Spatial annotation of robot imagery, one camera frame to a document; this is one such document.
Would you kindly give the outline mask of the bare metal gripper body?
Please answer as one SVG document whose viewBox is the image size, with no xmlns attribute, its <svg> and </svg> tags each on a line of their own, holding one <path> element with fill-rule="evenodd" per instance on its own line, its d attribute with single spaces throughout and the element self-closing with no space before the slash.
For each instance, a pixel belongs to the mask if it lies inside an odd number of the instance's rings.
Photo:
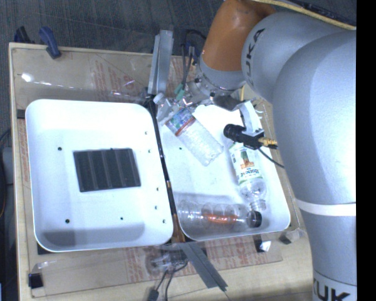
<svg viewBox="0 0 376 301">
<path fill-rule="evenodd" d="M 189 97 L 197 105 L 215 105 L 228 111 L 239 108 L 242 101 L 233 98 L 233 91 L 212 85 L 205 78 L 195 78 L 185 85 L 185 97 Z"/>
</svg>

